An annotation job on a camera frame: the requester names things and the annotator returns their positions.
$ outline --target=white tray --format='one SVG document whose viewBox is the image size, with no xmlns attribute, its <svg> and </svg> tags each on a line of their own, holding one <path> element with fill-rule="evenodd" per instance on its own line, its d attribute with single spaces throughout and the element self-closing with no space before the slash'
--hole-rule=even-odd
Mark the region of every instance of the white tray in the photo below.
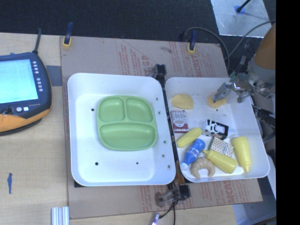
<svg viewBox="0 0 300 225">
<path fill-rule="evenodd" d="M 251 179 L 265 177 L 269 173 L 270 164 L 260 135 L 255 115 L 251 106 L 250 98 L 246 98 L 242 103 L 237 102 L 237 94 L 232 91 L 226 97 L 226 105 L 214 109 L 207 103 L 209 96 L 214 95 L 222 83 L 229 83 L 229 78 L 186 78 L 173 77 L 165 84 L 169 110 L 182 110 L 174 107 L 171 103 L 173 96 L 177 94 L 188 94 L 194 101 L 193 109 L 186 109 L 187 124 L 189 129 L 203 127 L 202 124 L 207 120 L 213 120 L 229 126 L 228 137 L 224 140 L 231 143 L 231 136 L 245 136 L 248 139 L 252 165 L 249 172 L 244 172 L 239 165 L 232 174 L 225 173 L 216 168 L 214 176 L 208 177 L 207 170 L 199 170 L 200 178 L 195 178 L 189 171 L 182 170 L 182 174 L 191 182 L 207 182 L 220 180 Z M 177 140 L 182 134 L 175 133 Z M 211 137 L 200 135 L 208 148 Z M 185 148 L 177 148 L 179 162 L 184 159 Z"/>
<path fill-rule="evenodd" d="M 176 173 L 164 97 L 151 77 L 78 73 L 68 84 L 71 170 L 83 186 L 163 185 Z M 157 142 L 146 150 L 115 151 L 97 133 L 98 102 L 113 95 L 138 96 L 153 108 Z"/>
</svg>

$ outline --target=yellow mustard bottle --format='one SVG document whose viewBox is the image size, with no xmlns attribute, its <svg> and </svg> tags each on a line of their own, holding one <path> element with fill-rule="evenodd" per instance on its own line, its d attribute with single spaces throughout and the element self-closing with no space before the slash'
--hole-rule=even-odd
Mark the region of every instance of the yellow mustard bottle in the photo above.
<svg viewBox="0 0 300 225">
<path fill-rule="evenodd" d="M 251 166 L 251 158 L 249 152 L 248 139 L 245 136 L 236 137 L 232 140 L 232 145 L 240 166 L 249 172 Z"/>
<path fill-rule="evenodd" d="M 210 150 L 203 150 L 206 154 L 206 158 L 211 161 L 215 166 L 220 168 L 226 173 L 233 173 L 236 166 L 238 165 L 238 161 L 233 159 L 232 157 L 228 157 L 224 154 L 221 154 L 217 151 L 212 149 Z"/>
</svg>

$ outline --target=cardboard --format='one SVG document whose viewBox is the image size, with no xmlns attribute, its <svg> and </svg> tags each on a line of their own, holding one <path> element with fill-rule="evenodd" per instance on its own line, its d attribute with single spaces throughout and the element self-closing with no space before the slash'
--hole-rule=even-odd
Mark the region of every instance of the cardboard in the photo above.
<svg viewBox="0 0 300 225">
<path fill-rule="evenodd" d="M 155 194 L 166 193 L 166 185 L 81 187 L 71 174 L 68 88 L 75 73 L 148 76 L 155 64 L 165 64 L 166 80 L 171 77 L 228 77 L 219 45 L 196 43 L 195 53 L 188 43 L 73 37 L 70 47 L 60 45 L 67 154 L 67 184 L 70 218 L 88 218 L 168 210 L 158 207 Z M 188 183 L 191 197 L 176 209 L 220 206 L 262 201 L 257 179 Z"/>
</svg>

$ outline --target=blue bottle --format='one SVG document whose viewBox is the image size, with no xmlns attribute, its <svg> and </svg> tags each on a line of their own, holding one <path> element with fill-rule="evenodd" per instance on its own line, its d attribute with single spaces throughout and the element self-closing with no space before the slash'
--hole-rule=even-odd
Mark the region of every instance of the blue bottle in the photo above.
<svg viewBox="0 0 300 225">
<path fill-rule="evenodd" d="M 184 161 L 180 164 L 182 170 L 187 170 L 188 166 L 197 160 L 200 152 L 205 148 L 205 142 L 201 139 L 196 139 L 188 148 Z"/>
</svg>

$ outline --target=black surface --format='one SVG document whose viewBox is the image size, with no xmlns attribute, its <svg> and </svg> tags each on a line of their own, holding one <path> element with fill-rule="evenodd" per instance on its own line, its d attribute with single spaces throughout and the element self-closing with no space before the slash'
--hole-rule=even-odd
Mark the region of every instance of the black surface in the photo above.
<svg viewBox="0 0 300 225">
<path fill-rule="evenodd" d="M 270 20 L 275 20 L 276 0 L 263 2 Z M 73 22 L 73 36 L 177 41 L 190 27 L 218 35 L 210 0 L 0 0 L 0 7 L 0 32 L 35 34 L 41 28 L 42 34 L 65 35 Z M 220 38 L 229 52 L 241 39 Z M 249 40 L 255 51 L 261 38 Z M 205 31 L 197 32 L 197 42 L 219 43 Z M 232 67 L 238 65 L 243 45 L 230 57 Z"/>
</svg>

